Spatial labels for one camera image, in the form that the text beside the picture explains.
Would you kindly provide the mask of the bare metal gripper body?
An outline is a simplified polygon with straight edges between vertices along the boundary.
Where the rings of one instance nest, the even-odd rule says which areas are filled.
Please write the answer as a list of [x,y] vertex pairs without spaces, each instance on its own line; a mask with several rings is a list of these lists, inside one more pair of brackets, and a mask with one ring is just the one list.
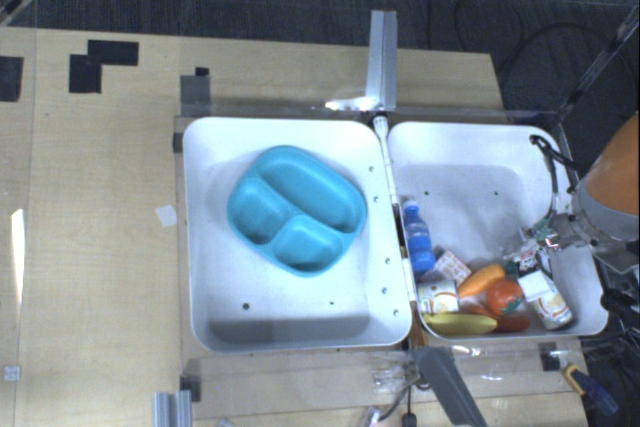
[[549,222],[545,244],[556,251],[586,248],[600,263],[614,271],[626,270],[626,244],[596,228],[584,216],[558,214]]

